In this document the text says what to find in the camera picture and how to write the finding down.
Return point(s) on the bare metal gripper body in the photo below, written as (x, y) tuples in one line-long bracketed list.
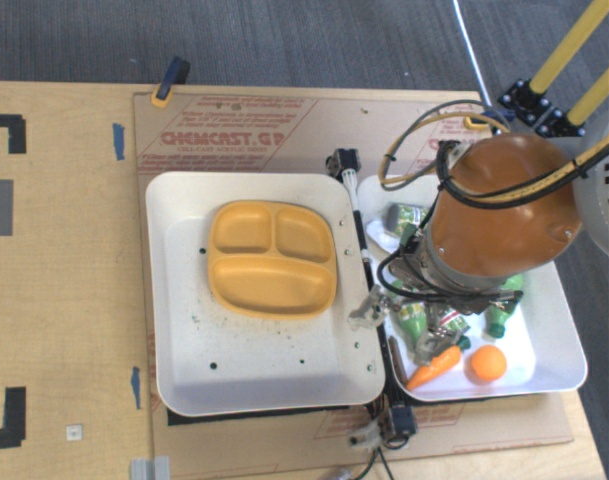
[(424, 273)]

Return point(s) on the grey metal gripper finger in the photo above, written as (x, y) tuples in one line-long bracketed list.
[(368, 309), (434, 340)]

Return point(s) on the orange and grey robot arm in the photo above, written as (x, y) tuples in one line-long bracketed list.
[(499, 208)]

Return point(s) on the orange carrot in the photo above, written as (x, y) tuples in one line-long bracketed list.
[(434, 368)]

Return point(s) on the orange ball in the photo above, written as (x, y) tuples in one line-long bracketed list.
[(486, 363)]

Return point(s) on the green and grey carton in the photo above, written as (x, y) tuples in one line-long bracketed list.
[(404, 217)]

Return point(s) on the thin black and white rod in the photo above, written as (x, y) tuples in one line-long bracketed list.
[(358, 218)]

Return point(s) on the white plastic tray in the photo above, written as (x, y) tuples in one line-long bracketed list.
[(534, 348), (264, 358)]

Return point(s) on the orange divided plate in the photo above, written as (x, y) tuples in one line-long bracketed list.
[(271, 260)]

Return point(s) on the brown cardboard board, red print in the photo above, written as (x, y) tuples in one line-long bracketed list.
[(234, 138)]

